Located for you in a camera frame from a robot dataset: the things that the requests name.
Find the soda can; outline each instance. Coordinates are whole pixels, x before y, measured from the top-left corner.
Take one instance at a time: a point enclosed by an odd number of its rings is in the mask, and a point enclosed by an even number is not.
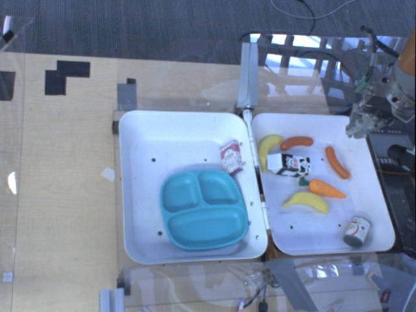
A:
[[[354,216],[347,227],[344,241],[351,247],[361,247],[370,231],[371,223],[363,217]]]

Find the gray carpet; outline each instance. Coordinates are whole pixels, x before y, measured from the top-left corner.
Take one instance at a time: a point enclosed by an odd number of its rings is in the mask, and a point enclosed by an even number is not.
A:
[[[316,16],[347,0],[305,0]],[[295,0],[275,0],[310,16]],[[416,0],[359,0],[316,21],[313,34],[408,36]],[[30,53],[239,63],[250,31],[305,34],[312,21],[285,16],[269,0],[0,0],[0,16],[33,16]]]

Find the sausage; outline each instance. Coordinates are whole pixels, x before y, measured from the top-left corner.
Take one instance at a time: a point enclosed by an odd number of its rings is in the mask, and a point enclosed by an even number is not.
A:
[[[350,177],[350,172],[348,172],[338,161],[334,148],[331,146],[326,147],[325,154],[328,162],[330,163],[333,170],[337,172],[338,176],[343,179],[348,179]]]
[[[287,138],[280,144],[280,150],[288,150],[295,146],[312,146],[313,140],[306,136],[294,136]]]

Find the toy banana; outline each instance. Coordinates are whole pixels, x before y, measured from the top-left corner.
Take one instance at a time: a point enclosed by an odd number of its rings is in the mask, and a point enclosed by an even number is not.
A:
[[[282,140],[282,137],[280,135],[272,134],[272,135],[266,136],[264,139],[260,141],[258,154],[259,154],[260,167],[263,172],[267,171],[267,166],[266,166],[267,154],[272,148],[277,147],[280,144],[281,140]]]
[[[290,205],[309,205],[324,214],[328,214],[330,211],[326,201],[319,195],[311,192],[297,192],[283,205],[285,207]]]

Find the white tray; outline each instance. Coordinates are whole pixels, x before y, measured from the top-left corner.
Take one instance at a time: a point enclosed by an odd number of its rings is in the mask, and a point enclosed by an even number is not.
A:
[[[251,259],[267,247],[267,233],[245,123],[234,114],[131,111],[120,120],[125,249],[142,264]],[[248,213],[248,232],[225,248],[186,251],[164,230],[160,191],[164,180],[185,170],[221,169],[220,147],[240,146],[244,170],[235,176]]]
[[[305,187],[298,179],[270,172],[261,174],[272,236],[276,246],[290,255],[347,254],[380,252],[395,242],[395,231],[378,181],[365,139],[348,138],[345,126],[348,117],[308,114],[259,114],[253,119],[257,145],[270,134],[284,138],[307,136],[314,140],[311,147],[295,147],[285,153],[311,158],[312,172],[308,179],[317,178],[335,186],[347,195],[344,201],[328,201],[327,215],[305,205],[282,206],[292,194]],[[329,166],[325,147],[333,146],[351,176],[344,180]],[[281,152],[279,148],[271,152]],[[360,249],[343,242],[343,235],[354,215],[363,216],[372,227]]]

